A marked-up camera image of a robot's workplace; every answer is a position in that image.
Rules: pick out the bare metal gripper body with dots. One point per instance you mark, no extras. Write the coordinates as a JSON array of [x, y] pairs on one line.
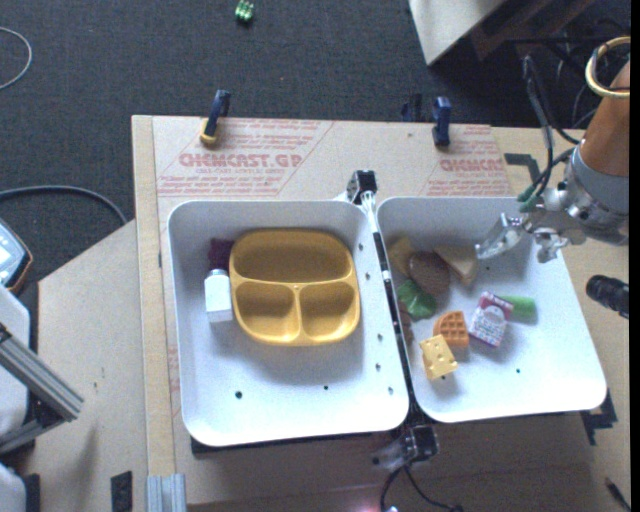
[[582, 215]]

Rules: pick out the brown toy sausage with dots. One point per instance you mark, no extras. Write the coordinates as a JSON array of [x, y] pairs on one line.
[[406, 325]]

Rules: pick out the dark red block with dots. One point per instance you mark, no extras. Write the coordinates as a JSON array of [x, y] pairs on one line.
[[219, 252]]

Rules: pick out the white plastic bottle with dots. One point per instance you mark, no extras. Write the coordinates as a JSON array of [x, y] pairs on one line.
[[217, 297]]

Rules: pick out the green toy lettuce leaf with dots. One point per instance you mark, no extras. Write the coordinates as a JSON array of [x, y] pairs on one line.
[[416, 302]]

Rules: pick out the green toy vegetable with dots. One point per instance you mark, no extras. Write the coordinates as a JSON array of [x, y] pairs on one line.
[[522, 306]]

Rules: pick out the pale yellow toy crisp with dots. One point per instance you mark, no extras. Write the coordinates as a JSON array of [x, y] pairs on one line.
[[399, 255]]

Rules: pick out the thin black and white rod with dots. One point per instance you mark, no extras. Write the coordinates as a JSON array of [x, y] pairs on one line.
[[384, 265]]

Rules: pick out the brown toy burger patty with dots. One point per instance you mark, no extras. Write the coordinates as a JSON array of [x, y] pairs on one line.
[[430, 274]]

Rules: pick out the yellow toy cheese wedge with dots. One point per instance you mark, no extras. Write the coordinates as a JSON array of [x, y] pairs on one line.
[[438, 357]]

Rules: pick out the white plastic tray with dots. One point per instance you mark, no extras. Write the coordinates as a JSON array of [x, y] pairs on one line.
[[540, 370], [280, 390]]

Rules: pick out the orange toy waffle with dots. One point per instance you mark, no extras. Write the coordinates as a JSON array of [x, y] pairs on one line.
[[452, 329]]

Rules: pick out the yellow divided plate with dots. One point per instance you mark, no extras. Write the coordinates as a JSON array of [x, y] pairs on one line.
[[295, 260]]

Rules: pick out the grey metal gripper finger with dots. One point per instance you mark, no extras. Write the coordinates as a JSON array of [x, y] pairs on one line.
[[549, 247], [502, 237]]

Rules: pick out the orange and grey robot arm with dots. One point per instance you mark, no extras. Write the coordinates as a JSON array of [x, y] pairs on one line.
[[607, 130]]

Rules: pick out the beige toy bread slice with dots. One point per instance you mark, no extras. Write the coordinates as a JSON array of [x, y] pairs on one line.
[[460, 262]]

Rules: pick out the brown cardboard board red print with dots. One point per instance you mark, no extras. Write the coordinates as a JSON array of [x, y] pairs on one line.
[[320, 160]]

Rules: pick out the red and white carton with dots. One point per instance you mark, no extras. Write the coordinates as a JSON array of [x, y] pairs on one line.
[[491, 320]]

